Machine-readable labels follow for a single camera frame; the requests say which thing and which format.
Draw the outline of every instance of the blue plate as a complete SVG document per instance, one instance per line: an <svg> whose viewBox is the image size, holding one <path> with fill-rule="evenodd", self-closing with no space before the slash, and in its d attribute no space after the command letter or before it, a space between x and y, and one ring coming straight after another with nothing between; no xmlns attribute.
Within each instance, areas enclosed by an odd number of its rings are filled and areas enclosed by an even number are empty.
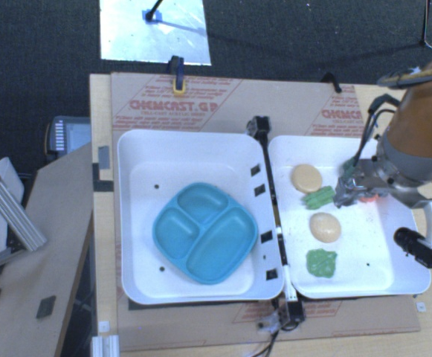
<svg viewBox="0 0 432 357"><path fill-rule="evenodd" d="M241 204L201 182L176 194L152 229L159 251L203 284L229 277L251 252L257 234L257 223Z"/></svg>

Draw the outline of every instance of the white tray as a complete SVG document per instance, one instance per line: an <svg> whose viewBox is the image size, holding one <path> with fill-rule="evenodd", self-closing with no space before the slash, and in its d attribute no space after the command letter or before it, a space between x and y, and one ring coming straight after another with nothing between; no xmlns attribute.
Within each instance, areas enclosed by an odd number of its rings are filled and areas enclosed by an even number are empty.
<svg viewBox="0 0 432 357"><path fill-rule="evenodd" d="M430 271L406 256L393 240L400 227L416 230L409 208L388 196L340 209L330 204L307 210L303 193L290 181L295 166L311 164L320 171L323 186L335 187L342 163L358 145L354 138L306 136L278 136L269 145L291 281L299 293L315 299L424 292L431 283ZM375 141L368 143L362 157L374 155L375 146ZM336 242L323 243L312 236L309 218L317 212L333 214L340 221L342 234ZM332 278L308 273L306 253L317 248L338 254Z"/></svg>
<svg viewBox="0 0 432 357"><path fill-rule="evenodd" d="M143 304L218 300L266 300L283 287L280 253L261 146L242 134L137 129L118 141L122 282ZM260 172L252 176L251 169ZM156 248L152 224L182 188L205 182L223 190L255 218L261 237L242 265L225 281L204 285L173 266ZM254 189L265 185L265 193ZM267 271L277 277L267 280Z"/></svg>

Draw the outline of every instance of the brown round object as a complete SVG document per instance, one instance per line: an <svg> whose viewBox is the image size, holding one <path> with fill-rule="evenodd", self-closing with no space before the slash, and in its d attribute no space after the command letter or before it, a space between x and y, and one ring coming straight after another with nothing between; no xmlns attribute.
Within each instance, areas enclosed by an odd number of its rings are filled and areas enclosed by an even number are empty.
<svg viewBox="0 0 432 357"><path fill-rule="evenodd" d="M335 216L316 213L310 218L310 231L321 242L331 243L341 235L341 225Z"/></svg>
<svg viewBox="0 0 432 357"><path fill-rule="evenodd" d="M310 164L297 165L291 173L291 183L303 193L313 193L321 188L321 178L318 169Z"/></svg>

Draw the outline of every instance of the dark floor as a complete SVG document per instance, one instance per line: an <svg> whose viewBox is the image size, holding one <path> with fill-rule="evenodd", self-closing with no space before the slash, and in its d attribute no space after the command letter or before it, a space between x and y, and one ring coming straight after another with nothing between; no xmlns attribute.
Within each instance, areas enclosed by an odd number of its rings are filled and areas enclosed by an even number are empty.
<svg viewBox="0 0 432 357"><path fill-rule="evenodd" d="M331 71L341 83L375 83L432 60L419 45L425 0L203 1L213 64L188 74L319 81ZM54 116L88 116L91 73L165 71L101 60L99 13L99 0L0 0L0 158L18 172L45 164ZM429 30L432 42L432 5Z"/></svg>

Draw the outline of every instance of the blue divided plate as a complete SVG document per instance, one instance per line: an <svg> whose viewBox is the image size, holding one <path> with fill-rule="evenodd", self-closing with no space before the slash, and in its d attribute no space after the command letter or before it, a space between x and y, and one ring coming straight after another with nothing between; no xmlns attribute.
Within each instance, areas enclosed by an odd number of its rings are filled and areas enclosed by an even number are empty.
<svg viewBox="0 0 432 357"><path fill-rule="evenodd" d="M203 284L229 277L257 240L252 215L228 194L195 183L176 194L158 214L153 240L163 255Z"/></svg>

